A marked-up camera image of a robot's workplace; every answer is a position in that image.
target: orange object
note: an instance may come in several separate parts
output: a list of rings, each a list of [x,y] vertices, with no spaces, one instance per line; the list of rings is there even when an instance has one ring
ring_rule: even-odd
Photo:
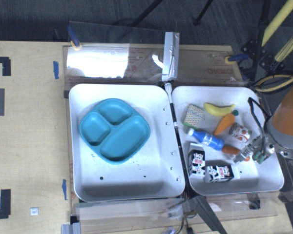
[[[216,127],[214,131],[214,135],[218,135],[221,132],[223,132],[226,128],[230,127],[235,122],[235,116],[230,113],[225,115],[221,121],[219,122],[218,126]]]
[[[221,151],[225,154],[234,154],[237,155],[241,150],[238,148],[235,148],[233,146],[224,146]]]
[[[278,131],[293,136],[293,87],[275,111],[272,124]]]

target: wooden board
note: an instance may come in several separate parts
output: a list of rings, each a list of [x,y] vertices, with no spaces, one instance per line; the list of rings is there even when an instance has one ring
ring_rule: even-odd
[[[60,233],[61,225],[69,222],[72,209],[69,139],[63,98],[66,45],[0,41],[0,57],[9,57],[12,69],[12,76],[3,77],[0,65],[0,88],[5,89],[5,115],[0,116],[0,190],[11,189],[11,215],[0,220],[0,233]],[[220,48],[180,47],[208,51]],[[59,63],[59,79],[54,77],[53,61]],[[67,184],[67,200],[62,191],[63,179]],[[39,208],[39,215],[30,215],[32,207]],[[285,206],[276,205],[275,209],[276,216],[222,221],[222,224],[228,233],[293,233]],[[193,229],[195,233],[209,231],[206,224],[194,225]]]

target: blue tape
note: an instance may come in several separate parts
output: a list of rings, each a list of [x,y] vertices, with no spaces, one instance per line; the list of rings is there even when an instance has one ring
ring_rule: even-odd
[[[67,194],[66,194],[66,179],[63,179],[62,189],[63,189],[63,193],[64,193],[64,199],[67,200]]]
[[[54,72],[54,78],[59,78],[59,63],[57,61],[53,61],[53,72]]]
[[[240,61],[240,60],[246,60],[248,58],[249,56],[247,54],[237,54],[232,57],[229,57],[228,61]]]

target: yellow cable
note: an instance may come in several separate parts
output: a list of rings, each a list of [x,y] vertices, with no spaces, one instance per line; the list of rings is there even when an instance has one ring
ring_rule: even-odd
[[[275,87],[271,87],[271,88],[258,88],[257,86],[263,84],[265,81],[269,80],[269,79],[274,79],[274,78],[290,78],[292,77],[291,79],[289,79],[288,81],[286,82],[283,82]],[[276,91],[280,88],[283,88],[287,85],[289,85],[290,83],[293,82],[293,76],[291,75],[274,75],[274,76],[268,76],[268,77],[265,77],[261,80],[259,80],[256,84],[255,84],[255,90],[259,91],[259,92],[263,92],[263,93],[267,93],[267,92],[272,92],[272,91]]]

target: blue plate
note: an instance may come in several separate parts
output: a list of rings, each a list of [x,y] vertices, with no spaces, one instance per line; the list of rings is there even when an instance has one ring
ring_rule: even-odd
[[[120,99],[106,99],[81,121],[79,132],[87,145],[103,160],[120,164],[131,158],[150,137],[150,126]]]

